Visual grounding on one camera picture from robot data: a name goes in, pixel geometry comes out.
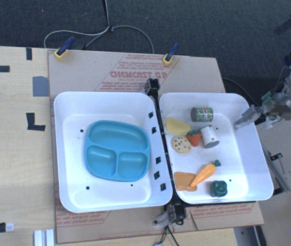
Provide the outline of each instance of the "plastic tray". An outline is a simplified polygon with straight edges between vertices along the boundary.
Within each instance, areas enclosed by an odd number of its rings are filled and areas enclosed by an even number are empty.
[[[54,101],[59,195],[71,212],[161,206],[173,190],[153,101],[142,93],[64,92]],[[89,127],[109,120],[140,127],[150,142],[146,174],[138,181],[94,176],[85,163]]]
[[[207,163],[218,159],[221,166],[216,173],[200,183],[197,191],[177,191],[178,196],[190,204],[266,200],[272,196],[273,184],[254,123],[235,130],[234,122],[248,109],[247,101],[229,93],[167,93],[160,98],[162,119],[179,119],[198,130],[212,125],[219,144],[204,148],[202,141],[187,154],[179,154],[171,146],[175,136],[165,130],[172,171],[197,174]],[[192,122],[192,107],[211,107],[211,122]],[[228,193],[212,197],[210,185],[214,180],[224,180]]]
[[[149,161],[149,138],[140,127],[107,120],[90,126],[85,163],[93,175],[117,181],[137,181],[147,173]]]

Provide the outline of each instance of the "toy can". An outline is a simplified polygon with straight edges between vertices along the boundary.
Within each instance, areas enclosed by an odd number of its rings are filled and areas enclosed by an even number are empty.
[[[219,140],[216,137],[215,131],[212,125],[208,125],[200,129],[202,135],[202,141],[205,148],[212,148],[219,144]]]
[[[212,108],[192,108],[191,120],[193,122],[211,122],[213,120]]]

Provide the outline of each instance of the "toy carrot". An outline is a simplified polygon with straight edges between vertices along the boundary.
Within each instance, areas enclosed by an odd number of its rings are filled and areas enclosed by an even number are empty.
[[[198,185],[199,183],[201,183],[202,181],[204,181],[205,179],[207,179],[210,176],[212,176],[216,171],[216,167],[218,167],[218,166],[221,166],[221,163],[217,159],[214,161],[214,163],[207,164],[205,167],[203,167],[198,172],[198,174],[192,180],[192,182],[190,184],[190,187],[193,188],[196,185]]]

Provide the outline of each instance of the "clip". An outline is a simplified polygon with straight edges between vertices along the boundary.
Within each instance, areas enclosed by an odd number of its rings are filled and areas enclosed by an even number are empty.
[[[164,58],[162,59],[162,62],[165,66],[170,65],[170,63],[173,60],[173,55],[175,54],[177,49],[178,49],[178,44],[175,43],[175,45],[172,47],[172,49],[164,56]]]
[[[64,43],[63,45],[58,48],[55,52],[54,52],[54,56],[58,59],[62,58],[64,55],[67,54],[67,49],[70,49],[70,47],[72,46],[72,44],[75,42],[76,38],[71,36],[69,37]]]

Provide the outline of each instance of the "wooden table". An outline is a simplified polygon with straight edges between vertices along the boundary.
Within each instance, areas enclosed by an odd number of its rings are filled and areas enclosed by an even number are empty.
[[[33,231],[55,229],[54,182],[49,97],[34,97],[32,78],[48,77],[46,49],[0,47],[0,222],[14,223],[0,233],[0,245],[31,245]],[[26,113],[44,131],[27,130]],[[234,230],[210,230],[175,235],[180,245],[237,245]],[[69,245],[153,245],[160,236],[90,241]],[[164,245],[174,245],[170,236]]]

